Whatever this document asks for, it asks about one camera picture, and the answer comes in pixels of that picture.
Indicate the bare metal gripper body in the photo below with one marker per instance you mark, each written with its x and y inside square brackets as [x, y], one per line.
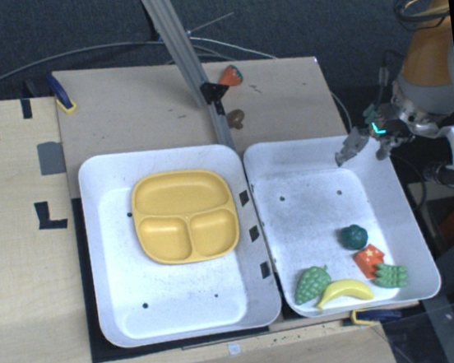
[409, 124]

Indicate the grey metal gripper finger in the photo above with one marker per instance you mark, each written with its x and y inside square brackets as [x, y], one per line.
[384, 151]
[351, 148]

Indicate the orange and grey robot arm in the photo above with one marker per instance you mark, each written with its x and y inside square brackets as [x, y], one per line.
[428, 54]

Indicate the white plastic tray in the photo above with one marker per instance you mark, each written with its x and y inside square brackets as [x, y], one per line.
[314, 215]
[176, 299]

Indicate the dark green broccoli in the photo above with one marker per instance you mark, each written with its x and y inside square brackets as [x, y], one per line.
[354, 237]

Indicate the orange carton with stars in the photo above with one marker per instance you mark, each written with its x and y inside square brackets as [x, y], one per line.
[367, 261]

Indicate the brown mushroom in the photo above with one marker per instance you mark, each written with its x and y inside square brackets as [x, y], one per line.
[236, 118]

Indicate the green spiky toy fruit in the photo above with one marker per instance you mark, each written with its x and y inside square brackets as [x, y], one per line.
[391, 276]

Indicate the yellow banana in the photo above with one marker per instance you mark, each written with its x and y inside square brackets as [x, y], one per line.
[345, 289]

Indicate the red strawberry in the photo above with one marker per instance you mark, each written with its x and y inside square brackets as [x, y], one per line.
[229, 75]

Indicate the green grapes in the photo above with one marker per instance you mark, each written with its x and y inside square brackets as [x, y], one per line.
[311, 285]

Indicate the yellow divided plate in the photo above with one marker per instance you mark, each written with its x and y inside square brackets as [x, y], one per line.
[183, 215]

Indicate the brown cardboard board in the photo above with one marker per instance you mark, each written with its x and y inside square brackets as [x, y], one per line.
[139, 113]

